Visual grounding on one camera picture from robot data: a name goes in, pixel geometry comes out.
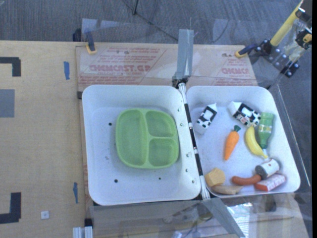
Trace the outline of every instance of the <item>sausage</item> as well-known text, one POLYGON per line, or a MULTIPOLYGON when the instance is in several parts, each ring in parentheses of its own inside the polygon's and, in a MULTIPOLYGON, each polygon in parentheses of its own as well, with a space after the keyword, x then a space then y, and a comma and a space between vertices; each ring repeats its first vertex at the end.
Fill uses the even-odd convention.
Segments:
POLYGON ((231 178, 231 181, 237 185, 252 185, 252 184, 256 184, 257 182, 261 181, 262 178, 260 175, 256 174, 250 178, 242 178, 242 177, 237 177, 237 176, 233 176, 231 178))

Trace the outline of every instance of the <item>small white square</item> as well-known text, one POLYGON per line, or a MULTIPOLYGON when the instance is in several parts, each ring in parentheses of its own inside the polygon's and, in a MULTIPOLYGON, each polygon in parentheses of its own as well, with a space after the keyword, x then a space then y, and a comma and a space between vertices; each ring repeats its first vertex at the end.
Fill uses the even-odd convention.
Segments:
POLYGON ((50 218, 50 212, 49 211, 43 211, 41 212, 41 219, 46 220, 50 218))

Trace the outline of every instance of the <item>gray square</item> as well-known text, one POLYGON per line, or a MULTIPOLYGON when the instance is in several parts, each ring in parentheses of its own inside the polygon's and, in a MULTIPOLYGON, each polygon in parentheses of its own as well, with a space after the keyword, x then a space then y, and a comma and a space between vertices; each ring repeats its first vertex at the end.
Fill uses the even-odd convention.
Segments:
POLYGON ((0 89, 0 118, 14 117, 14 90, 0 89))

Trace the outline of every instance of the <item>yellow pole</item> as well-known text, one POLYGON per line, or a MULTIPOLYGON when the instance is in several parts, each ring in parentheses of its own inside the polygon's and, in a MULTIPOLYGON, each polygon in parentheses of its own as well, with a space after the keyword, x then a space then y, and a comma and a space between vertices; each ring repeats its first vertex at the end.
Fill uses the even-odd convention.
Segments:
POLYGON ((287 20, 283 23, 283 25, 280 27, 280 29, 276 32, 276 34, 270 40, 270 43, 273 46, 277 47, 280 44, 280 42, 283 40, 283 38, 286 36, 286 34, 289 32, 289 30, 291 30, 295 19, 297 19, 295 12, 297 12, 298 7, 301 3, 302 3, 302 1, 296 6, 296 8, 291 13, 291 15, 289 15, 287 20))

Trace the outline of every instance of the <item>white tray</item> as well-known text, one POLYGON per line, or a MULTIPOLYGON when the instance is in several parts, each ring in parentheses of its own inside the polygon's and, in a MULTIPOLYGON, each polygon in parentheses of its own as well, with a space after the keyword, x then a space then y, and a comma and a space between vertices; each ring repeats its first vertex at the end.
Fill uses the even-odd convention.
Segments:
POLYGON ((99 205, 189 200, 201 184, 183 99, 170 86, 92 85, 82 95, 88 188, 99 205), (128 108, 167 112, 179 135, 178 160, 169 168, 148 170, 126 166, 117 155, 115 125, 128 108))
MULTIPOLYGON (((257 86, 193 86, 188 89, 186 96, 193 123, 207 105, 217 103, 217 115, 205 134, 195 133, 204 174, 217 167, 226 175, 224 185, 233 185, 230 181, 232 176, 251 177, 255 174, 255 166, 264 161, 263 158, 249 151, 244 139, 247 127, 233 118, 227 108, 231 101, 242 102, 259 113, 270 112, 275 115, 267 153, 280 161, 282 165, 280 172, 286 176, 286 182, 269 192, 256 190, 253 185, 245 186, 235 196, 294 192, 299 188, 300 176, 274 99, 268 90, 257 86), (238 132, 240 140, 229 160, 225 161, 223 159, 225 140, 234 125, 241 127, 238 132)), ((229 197, 217 194, 211 188, 208 189, 218 197, 229 197)))

